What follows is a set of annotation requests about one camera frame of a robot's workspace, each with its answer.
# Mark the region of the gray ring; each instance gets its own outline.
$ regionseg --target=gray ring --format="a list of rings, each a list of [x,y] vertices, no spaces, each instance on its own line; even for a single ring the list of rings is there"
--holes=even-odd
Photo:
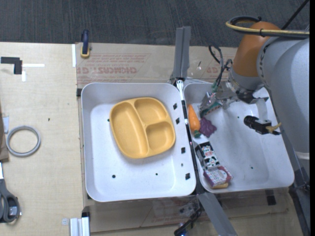
[[[10,146],[10,139],[11,139],[12,135],[15,134],[16,132],[20,131],[20,130],[29,130],[29,131],[33,132],[36,135],[36,137],[37,137],[37,144],[35,145],[35,147],[33,149],[31,149],[30,151],[25,152],[25,153],[16,152]],[[26,157],[26,156],[32,155],[33,153],[35,153],[38,150],[39,145],[40,145],[39,132],[35,128],[33,128],[31,126],[27,126],[27,125],[17,126],[17,127],[13,128],[13,129],[11,129],[9,131],[7,137],[6,137],[6,146],[8,147],[9,152],[12,155],[15,155],[15,156],[18,156],[18,157]]]

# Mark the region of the black scissors handle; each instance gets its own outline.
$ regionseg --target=black scissors handle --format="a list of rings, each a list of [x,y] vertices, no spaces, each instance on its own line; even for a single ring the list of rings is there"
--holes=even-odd
[[[15,215],[10,215],[10,207],[17,208]],[[18,199],[6,189],[4,179],[0,179],[0,219],[3,218],[5,222],[9,223],[14,221],[19,214],[20,204]]]

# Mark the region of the white tray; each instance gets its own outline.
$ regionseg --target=white tray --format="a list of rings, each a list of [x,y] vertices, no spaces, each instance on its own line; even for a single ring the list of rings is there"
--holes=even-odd
[[[160,100],[171,116],[176,133],[171,149],[144,159],[127,158],[119,151],[108,122],[109,112],[116,103],[137,97]],[[83,88],[81,101],[86,190],[92,199],[110,202],[179,197],[194,191],[196,178],[182,103],[174,86],[91,83]]]
[[[184,89],[186,105],[192,104],[199,116],[198,105],[212,84],[189,84]],[[255,95],[269,97],[265,88]],[[276,125],[277,119],[271,100],[267,102],[268,119]],[[217,130],[206,138],[194,138],[195,145],[210,141],[220,163],[234,176],[226,189],[212,189],[203,176],[199,160],[198,170],[202,185],[209,192],[225,193],[257,189],[282,188],[294,181],[294,172],[281,135],[261,135],[245,126],[245,116],[258,117],[255,104],[234,102],[226,110],[219,108],[206,115]]]

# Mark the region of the scissors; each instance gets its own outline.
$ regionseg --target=scissors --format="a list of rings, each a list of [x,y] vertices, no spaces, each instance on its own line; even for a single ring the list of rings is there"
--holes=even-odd
[[[20,214],[18,199],[5,187],[2,163],[0,161],[0,221],[13,222]]]

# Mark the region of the purple plush object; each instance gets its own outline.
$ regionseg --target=purple plush object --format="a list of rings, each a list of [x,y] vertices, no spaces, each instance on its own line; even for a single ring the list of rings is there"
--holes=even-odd
[[[199,132],[206,137],[210,137],[215,131],[217,127],[212,125],[210,120],[205,119],[204,117],[200,120],[200,129]]]

